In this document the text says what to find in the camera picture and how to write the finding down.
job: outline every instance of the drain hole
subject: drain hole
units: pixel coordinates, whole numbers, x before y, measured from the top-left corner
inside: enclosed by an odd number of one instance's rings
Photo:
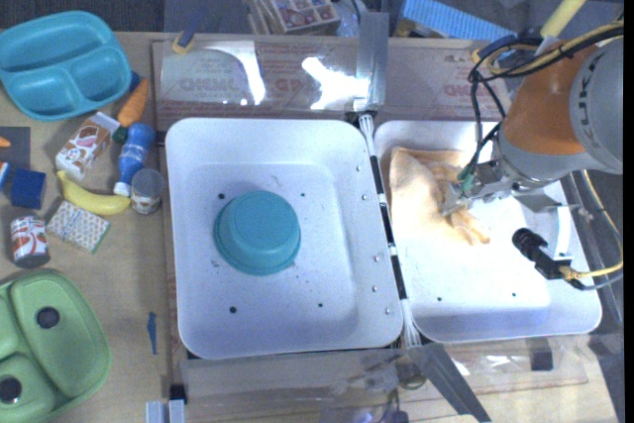
[[[22,384],[14,377],[0,380],[0,401],[2,403],[16,403],[22,394]]]
[[[38,312],[36,320],[42,328],[48,330],[59,322],[59,312],[52,307],[45,307]]]

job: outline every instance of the blue bottle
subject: blue bottle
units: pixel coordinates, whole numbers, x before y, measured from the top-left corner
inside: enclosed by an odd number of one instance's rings
[[[148,150],[155,140],[155,134],[152,127],[141,122],[128,128],[128,138],[119,154],[119,181],[113,189],[115,194],[130,196],[132,177],[146,165]]]

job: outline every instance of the yellow banana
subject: yellow banana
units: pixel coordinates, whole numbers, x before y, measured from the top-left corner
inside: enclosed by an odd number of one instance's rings
[[[61,190],[66,201],[97,215],[114,215],[130,206],[130,198],[116,194],[95,194],[72,181],[65,171],[58,171]]]

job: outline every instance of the tan cloth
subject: tan cloth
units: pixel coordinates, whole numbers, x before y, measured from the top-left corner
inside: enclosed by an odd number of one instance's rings
[[[389,166],[392,226],[399,236],[441,235],[467,245],[487,244],[489,231],[466,208],[445,217],[442,203],[451,182],[469,162],[459,151],[394,148]]]

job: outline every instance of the orange carrot toy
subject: orange carrot toy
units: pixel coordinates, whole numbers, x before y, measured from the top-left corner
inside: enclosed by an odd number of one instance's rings
[[[128,100],[125,102],[119,114],[117,120],[121,124],[121,127],[128,128],[135,122],[140,122],[143,117],[143,112],[146,109],[146,101],[148,100],[148,91],[150,90],[150,81],[147,78],[143,78],[137,85]]]

